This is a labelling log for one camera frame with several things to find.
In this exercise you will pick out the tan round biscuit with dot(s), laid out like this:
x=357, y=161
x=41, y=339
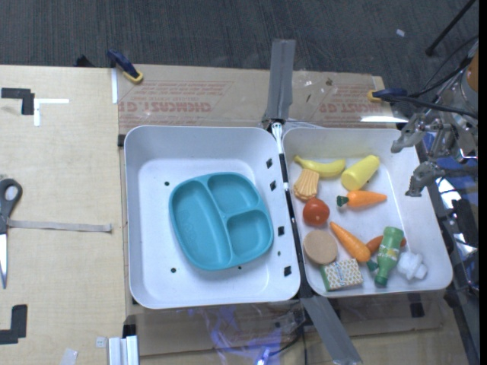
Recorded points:
x=320, y=247

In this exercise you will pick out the brown cardboard board red print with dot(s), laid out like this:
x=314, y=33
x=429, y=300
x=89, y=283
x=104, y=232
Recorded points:
x=236, y=89

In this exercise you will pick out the green and yellow carton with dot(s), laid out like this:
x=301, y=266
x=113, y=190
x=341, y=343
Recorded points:
x=342, y=275

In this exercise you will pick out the yellow bottle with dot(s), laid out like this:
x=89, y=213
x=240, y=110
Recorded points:
x=359, y=173

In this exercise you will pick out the tan shell-shaped pastry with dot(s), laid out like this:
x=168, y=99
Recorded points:
x=306, y=185

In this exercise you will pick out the yellow banana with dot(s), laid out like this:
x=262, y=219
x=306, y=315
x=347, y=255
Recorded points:
x=323, y=167

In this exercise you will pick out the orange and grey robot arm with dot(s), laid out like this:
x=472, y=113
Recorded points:
x=473, y=70

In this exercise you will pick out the red tomato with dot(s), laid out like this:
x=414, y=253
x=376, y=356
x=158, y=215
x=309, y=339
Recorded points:
x=316, y=212

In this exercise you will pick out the blue divided plate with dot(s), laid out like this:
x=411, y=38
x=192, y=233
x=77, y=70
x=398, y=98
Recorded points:
x=194, y=219

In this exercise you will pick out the orange carrot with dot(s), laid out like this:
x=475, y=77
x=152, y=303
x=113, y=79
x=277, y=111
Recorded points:
x=374, y=243
x=351, y=243
x=363, y=199

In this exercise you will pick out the green bottle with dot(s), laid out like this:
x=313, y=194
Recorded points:
x=389, y=253

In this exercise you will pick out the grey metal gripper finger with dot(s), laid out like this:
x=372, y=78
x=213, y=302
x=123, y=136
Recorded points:
x=422, y=175
x=409, y=133

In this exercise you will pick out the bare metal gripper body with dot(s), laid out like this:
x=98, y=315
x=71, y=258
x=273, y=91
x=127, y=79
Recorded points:
x=458, y=127

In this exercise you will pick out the white plastic tray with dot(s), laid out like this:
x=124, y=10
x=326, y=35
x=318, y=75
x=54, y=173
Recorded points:
x=152, y=219
x=384, y=143

